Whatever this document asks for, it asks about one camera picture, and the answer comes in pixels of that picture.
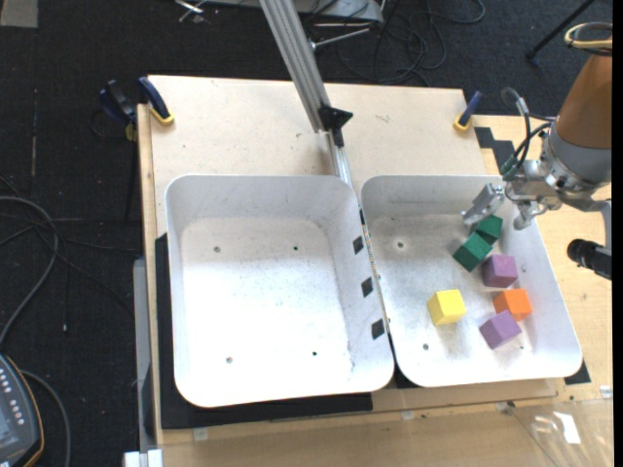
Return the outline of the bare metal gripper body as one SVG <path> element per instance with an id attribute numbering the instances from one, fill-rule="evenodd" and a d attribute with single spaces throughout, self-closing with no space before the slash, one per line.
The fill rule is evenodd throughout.
<path id="1" fill-rule="evenodd" d="M 568 205 L 582 211 L 593 208 L 593 184 L 560 162 L 525 160 L 503 171 L 506 196 L 525 212 L 558 210 Z"/>

